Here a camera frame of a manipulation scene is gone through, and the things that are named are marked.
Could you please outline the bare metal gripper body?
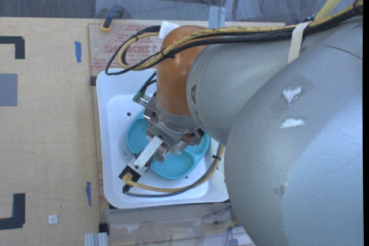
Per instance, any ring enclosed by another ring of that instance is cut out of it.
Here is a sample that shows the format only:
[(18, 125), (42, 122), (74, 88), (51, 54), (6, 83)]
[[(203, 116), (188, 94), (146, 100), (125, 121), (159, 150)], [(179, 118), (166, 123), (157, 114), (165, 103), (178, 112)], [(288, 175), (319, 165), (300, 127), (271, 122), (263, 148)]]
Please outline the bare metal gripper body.
[(188, 146), (200, 144), (205, 135), (192, 116), (173, 115), (165, 111), (155, 97), (147, 102), (144, 118), (148, 123), (146, 134), (162, 140), (153, 155), (155, 161), (165, 161), (171, 153), (181, 154)]

